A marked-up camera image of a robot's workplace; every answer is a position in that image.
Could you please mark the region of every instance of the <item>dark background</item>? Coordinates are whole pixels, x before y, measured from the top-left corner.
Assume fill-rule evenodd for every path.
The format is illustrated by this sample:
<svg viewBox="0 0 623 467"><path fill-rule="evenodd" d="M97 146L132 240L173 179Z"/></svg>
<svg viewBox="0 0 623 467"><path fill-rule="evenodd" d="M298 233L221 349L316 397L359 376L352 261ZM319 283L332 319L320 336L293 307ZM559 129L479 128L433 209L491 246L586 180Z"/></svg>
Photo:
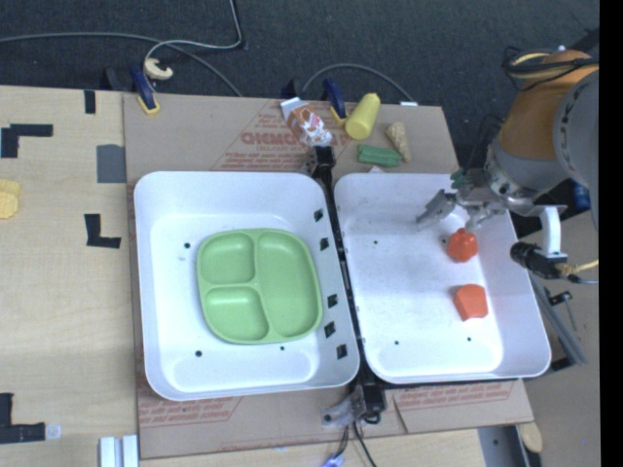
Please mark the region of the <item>dark background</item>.
<svg viewBox="0 0 623 467"><path fill-rule="evenodd" d="M336 63L387 75L420 104L442 106L461 165L484 160L484 145L516 87L500 67L508 47L577 48L599 57L600 0L235 0L244 48L198 52L244 96L280 97ZM151 44L121 38L50 38L2 43L15 35L123 32L160 40L228 45L236 29L228 0L0 0L0 84L102 88L105 68L131 87L128 68ZM235 95L183 54L156 53L175 71L160 91ZM347 101L375 91L406 100L389 82L357 69L319 77L302 95L318 99L332 78Z"/></svg>

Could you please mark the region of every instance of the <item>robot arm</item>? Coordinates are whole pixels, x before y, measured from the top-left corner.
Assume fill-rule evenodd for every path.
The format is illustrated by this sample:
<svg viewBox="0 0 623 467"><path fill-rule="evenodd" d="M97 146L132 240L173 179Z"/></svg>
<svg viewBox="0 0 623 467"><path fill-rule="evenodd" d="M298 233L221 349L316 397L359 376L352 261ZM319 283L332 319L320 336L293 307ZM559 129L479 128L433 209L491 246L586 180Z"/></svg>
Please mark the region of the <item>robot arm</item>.
<svg viewBox="0 0 623 467"><path fill-rule="evenodd" d="M561 251L559 213L566 207L535 201L571 178L589 190L599 229L599 63L581 52L561 51L521 54L504 67L524 83L484 167L455 173L456 191L440 191L416 222L425 227L448 216L456 205L469 215L468 230L507 210L537 216L543 243L518 242L511 257L539 276L573 280L561 269L567 256Z"/></svg>

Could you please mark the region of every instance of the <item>cardboard sheet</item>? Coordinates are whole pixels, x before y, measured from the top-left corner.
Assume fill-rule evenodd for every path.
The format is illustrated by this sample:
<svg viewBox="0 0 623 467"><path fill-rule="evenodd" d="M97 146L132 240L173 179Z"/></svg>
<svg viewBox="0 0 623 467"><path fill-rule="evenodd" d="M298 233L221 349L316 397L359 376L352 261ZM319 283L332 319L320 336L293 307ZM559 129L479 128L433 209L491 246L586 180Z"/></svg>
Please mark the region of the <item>cardboard sheet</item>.
<svg viewBox="0 0 623 467"><path fill-rule="evenodd" d="M133 221L133 189L158 170L299 171L308 156L285 123L279 100L160 95L161 112L147 117L136 97L124 95L128 175L129 247L135 325L138 425L142 458L233 449L337 441L342 431L323 429L321 409L347 396L345 388L176 403L160 398L144 376ZM334 180L369 171L357 162L357 145L391 147L392 123L407 128L413 159L388 171L451 173L458 169L443 111L437 107L382 105L373 133L351 140L332 118L327 102L313 102L334 135ZM532 420L520 380L393 389L380 424L364 436L390 436Z"/></svg>

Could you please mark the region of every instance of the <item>green plate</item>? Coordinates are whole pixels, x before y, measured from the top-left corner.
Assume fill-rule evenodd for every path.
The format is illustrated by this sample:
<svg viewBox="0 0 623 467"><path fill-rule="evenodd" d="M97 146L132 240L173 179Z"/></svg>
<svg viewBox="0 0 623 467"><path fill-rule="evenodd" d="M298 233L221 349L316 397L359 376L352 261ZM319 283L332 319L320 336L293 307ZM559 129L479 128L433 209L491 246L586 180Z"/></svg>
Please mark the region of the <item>green plate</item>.
<svg viewBox="0 0 623 467"><path fill-rule="evenodd" d="M293 233L248 229L211 235L197 253L197 277L205 321L225 341L292 341L320 323L312 255Z"/></svg>

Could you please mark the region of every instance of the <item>table surface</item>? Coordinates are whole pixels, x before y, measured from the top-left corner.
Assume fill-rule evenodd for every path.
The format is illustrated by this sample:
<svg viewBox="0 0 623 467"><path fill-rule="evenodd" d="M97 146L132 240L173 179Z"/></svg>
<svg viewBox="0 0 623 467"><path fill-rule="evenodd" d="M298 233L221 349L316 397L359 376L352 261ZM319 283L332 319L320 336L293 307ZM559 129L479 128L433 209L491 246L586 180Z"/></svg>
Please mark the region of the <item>table surface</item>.
<svg viewBox="0 0 623 467"><path fill-rule="evenodd" d="M124 145L122 95L0 87L0 127L51 124L21 137L0 178L21 184L20 209L0 221L0 392L15 393L13 423L58 423L59 440L0 447L0 465L97 465L99 438L137 433L127 188L97 183L96 148ZM86 247L84 215L102 217L119 249ZM366 440L380 465L482 467L474 429ZM213 453L146 466L322 465L335 444ZM347 465L365 465L355 441Z"/></svg>

